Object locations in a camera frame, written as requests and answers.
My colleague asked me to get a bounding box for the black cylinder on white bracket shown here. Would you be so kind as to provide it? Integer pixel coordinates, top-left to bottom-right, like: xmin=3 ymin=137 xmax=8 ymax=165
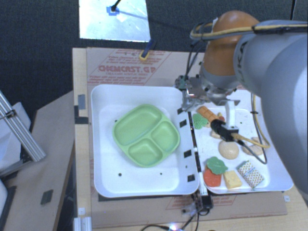
xmin=210 ymin=100 xmax=240 ymax=143

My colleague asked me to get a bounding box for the small beige toy biscuit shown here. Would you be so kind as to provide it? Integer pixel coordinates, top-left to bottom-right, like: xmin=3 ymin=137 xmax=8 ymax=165
xmin=210 ymin=129 xmax=223 ymax=140

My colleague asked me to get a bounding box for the white plastic tray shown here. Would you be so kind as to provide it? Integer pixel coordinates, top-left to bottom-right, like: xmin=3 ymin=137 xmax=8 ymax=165
xmin=192 ymin=88 xmax=295 ymax=195
xmin=90 ymin=84 xmax=201 ymax=198

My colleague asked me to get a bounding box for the white yellow patterned packet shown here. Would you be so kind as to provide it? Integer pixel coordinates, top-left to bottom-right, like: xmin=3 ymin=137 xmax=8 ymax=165
xmin=237 ymin=160 xmax=266 ymax=190

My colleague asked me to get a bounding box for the green divided plate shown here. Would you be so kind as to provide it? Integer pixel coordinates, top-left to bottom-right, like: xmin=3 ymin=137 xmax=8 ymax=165
xmin=112 ymin=103 xmax=181 ymax=168

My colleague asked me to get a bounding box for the orange toy tomato slice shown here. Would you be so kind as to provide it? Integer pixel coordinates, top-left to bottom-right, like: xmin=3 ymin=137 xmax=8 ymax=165
xmin=203 ymin=167 xmax=222 ymax=187

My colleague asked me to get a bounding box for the yellow toy cheese wedge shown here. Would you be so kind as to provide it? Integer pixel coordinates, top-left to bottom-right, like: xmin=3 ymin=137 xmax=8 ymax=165
xmin=223 ymin=170 xmax=243 ymax=190

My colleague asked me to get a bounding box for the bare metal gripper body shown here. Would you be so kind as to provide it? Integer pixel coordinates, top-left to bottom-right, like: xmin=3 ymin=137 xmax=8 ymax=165
xmin=175 ymin=75 xmax=241 ymax=107

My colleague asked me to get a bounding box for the green toy broccoli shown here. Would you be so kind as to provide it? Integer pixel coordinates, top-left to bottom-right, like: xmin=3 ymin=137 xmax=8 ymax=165
xmin=192 ymin=113 xmax=209 ymax=130

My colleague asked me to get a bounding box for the beige toy bread roll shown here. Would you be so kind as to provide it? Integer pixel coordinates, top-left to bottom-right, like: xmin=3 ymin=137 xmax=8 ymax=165
xmin=218 ymin=140 xmax=240 ymax=160

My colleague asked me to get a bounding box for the orange toy carrot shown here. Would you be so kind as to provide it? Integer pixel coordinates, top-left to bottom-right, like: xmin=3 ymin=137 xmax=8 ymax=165
xmin=197 ymin=105 xmax=219 ymax=125

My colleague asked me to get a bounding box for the brown cardboard board red print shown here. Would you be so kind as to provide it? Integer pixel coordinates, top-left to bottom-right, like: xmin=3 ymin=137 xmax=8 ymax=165
xmin=86 ymin=47 xmax=288 ymax=229

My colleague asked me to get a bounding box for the green toy lettuce leaf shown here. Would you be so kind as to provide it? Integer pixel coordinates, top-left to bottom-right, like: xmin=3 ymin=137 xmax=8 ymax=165
xmin=206 ymin=156 xmax=229 ymax=176

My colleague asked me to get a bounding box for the black block with thin wires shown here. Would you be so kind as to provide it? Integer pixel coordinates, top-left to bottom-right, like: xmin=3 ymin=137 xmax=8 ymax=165
xmin=192 ymin=193 xmax=214 ymax=215

